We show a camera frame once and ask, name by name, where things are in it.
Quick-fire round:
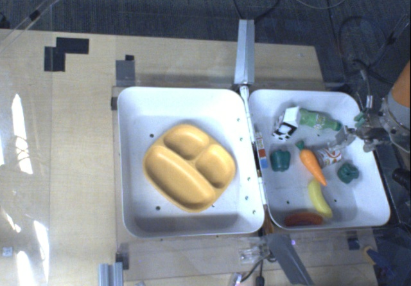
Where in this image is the yellow banana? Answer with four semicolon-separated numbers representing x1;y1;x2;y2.
307;179;334;219

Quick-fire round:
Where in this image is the yellow divided plate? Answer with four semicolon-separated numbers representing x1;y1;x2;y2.
142;123;237;214

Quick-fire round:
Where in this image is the white carton with black patches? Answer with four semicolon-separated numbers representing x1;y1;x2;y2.
272;105;301;141

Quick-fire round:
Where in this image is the white red blue carton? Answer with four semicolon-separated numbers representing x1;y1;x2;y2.
254;132;269;170

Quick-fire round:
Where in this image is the red sausage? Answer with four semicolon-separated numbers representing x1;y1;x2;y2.
283;211;324;228

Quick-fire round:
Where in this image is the green plastic bottle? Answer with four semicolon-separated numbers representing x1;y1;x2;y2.
298;107;343;132

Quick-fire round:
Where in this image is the white and orange can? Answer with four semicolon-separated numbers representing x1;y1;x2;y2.
314;146;343;168

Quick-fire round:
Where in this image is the white plastic tray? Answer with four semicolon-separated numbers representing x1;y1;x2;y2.
116;85;266;239
247;89;392;231

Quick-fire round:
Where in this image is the orange carrot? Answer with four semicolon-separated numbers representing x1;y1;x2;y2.
294;139;329;187

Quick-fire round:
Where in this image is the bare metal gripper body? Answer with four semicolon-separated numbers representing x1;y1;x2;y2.
354;100;411;154

